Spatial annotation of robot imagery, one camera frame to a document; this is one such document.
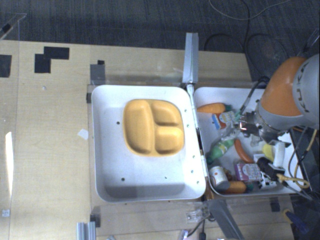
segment toy sausage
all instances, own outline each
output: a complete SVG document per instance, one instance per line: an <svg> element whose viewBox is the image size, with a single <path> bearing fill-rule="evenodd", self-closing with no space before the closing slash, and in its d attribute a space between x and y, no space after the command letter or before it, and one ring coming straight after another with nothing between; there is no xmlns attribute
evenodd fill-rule
<svg viewBox="0 0 320 240"><path fill-rule="evenodd" d="M247 186L242 181L229 181L230 187L224 192L224 194L243 194Z"/></svg>
<svg viewBox="0 0 320 240"><path fill-rule="evenodd" d="M239 139L235 139L234 140L234 147L235 147L235 150L238 153L239 157L241 158L241 160L243 160L247 164L253 164L254 163L254 161L244 151Z"/></svg>

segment metal clamp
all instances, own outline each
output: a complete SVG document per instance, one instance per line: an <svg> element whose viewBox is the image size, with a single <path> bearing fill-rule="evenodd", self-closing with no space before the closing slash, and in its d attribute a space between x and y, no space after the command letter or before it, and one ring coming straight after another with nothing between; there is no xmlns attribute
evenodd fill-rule
<svg viewBox="0 0 320 240"><path fill-rule="evenodd" d="M76 239L77 240L96 240L96 223L78 222L76 224Z"/></svg>
<svg viewBox="0 0 320 240"><path fill-rule="evenodd" d="M198 82L199 36L198 33L186 33L183 65L183 84Z"/></svg>

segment black tape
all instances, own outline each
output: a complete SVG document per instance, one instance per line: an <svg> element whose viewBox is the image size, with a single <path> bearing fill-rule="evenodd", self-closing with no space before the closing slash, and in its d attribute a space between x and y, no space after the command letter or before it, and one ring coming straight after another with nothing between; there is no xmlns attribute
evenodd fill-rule
<svg viewBox="0 0 320 240"><path fill-rule="evenodd" d="M44 58L46 60L69 60L69 48L67 47L44 47Z"/></svg>
<svg viewBox="0 0 320 240"><path fill-rule="evenodd" d="M99 214L90 214L90 222L95 222L95 227L100 228L101 218Z"/></svg>
<svg viewBox="0 0 320 240"><path fill-rule="evenodd" d="M34 73L51 73L51 60L46 59L43 54L35 54Z"/></svg>
<svg viewBox="0 0 320 240"><path fill-rule="evenodd" d="M3 27L2 27L2 31L4 33L7 33L10 29L11 29L11 25L9 23L5 24Z"/></svg>
<svg viewBox="0 0 320 240"><path fill-rule="evenodd" d="M11 60L11 55L0 55L0 78L10 77Z"/></svg>
<svg viewBox="0 0 320 240"><path fill-rule="evenodd" d="M280 212L280 204L279 204L279 200L277 197L271 197L270 198L270 207L271 207L271 211L273 213L278 213Z"/></svg>
<svg viewBox="0 0 320 240"><path fill-rule="evenodd" d="M91 104L91 96L92 96L91 93L89 93L89 92L86 93L86 103L87 104Z"/></svg>

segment yellow object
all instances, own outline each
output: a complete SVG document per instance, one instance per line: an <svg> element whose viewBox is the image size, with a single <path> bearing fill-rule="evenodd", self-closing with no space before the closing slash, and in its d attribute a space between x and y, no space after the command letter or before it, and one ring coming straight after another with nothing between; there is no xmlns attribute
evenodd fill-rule
<svg viewBox="0 0 320 240"><path fill-rule="evenodd" d="M131 152L142 156L170 156L185 144L181 114L172 103L134 99L123 112L123 133Z"/></svg>
<svg viewBox="0 0 320 240"><path fill-rule="evenodd" d="M286 177L280 173L277 173L276 176L278 177L280 182L283 181L293 181L295 182L301 189L307 189L310 187L310 184L307 180L303 178L296 178L296 177Z"/></svg>
<svg viewBox="0 0 320 240"><path fill-rule="evenodd" d="M287 216L287 212L291 212L289 209L284 209L282 211L282 216L284 217L284 219L289 223L289 224L292 224L293 222L291 221L291 219L288 218Z"/></svg>
<svg viewBox="0 0 320 240"><path fill-rule="evenodd" d="M210 114L221 114L225 112L226 106L223 103L211 103L200 106L196 109L198 112L210 113Z"/></svg>
<svg viewBox="0 0 320 240"><path fill-rule="evenodd" d="M272 151L272 145L265 144L262 148L262 153L264 153L265 157L268 158L271 162L274 161L275 157Z"/></svg>

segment metal bracket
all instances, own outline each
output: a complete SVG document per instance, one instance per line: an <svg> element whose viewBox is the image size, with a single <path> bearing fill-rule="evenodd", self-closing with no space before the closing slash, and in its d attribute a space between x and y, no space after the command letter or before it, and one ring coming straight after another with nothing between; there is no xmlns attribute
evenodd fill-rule
<svg viewBox="0 0 320 240"><path fill-rule="evenodd" d="M76 224L76 239L77 240L96 240L96 223L78 222Z"/></svg>
<svg viewBox="0 0 320 240"><path fill-rule="evenodd" d="M190 102L191 102L191 107L192 107L192 114L193 114L195 129L199 129L199 122L198 122L198 117L197 117L197 108L196 108L195 101L194 101L194 93L195 93L194 86L191 83L189 83L189 84L186 85L185 88L186 88L186 92L190 96Z"/></svg>
<svg viewBox="0 0 320 240"><path fill-rule="evenodd" d="M199 36L198 33L186 33L183 65L183 84L198 82Z"/></svg>
<svg viewBox="0 0 320 240"><path fill-rule="evenodd" d="M212 199L206 202L210 213L215 218L227 239L245 239L232 217L225 200Z"/></svg>
<svg viewBox="0 0 320 240"><path fill-rule="evenodd" d="M94 86L106 84L106 66L101 60L90 65L90 84Z"/></svg>

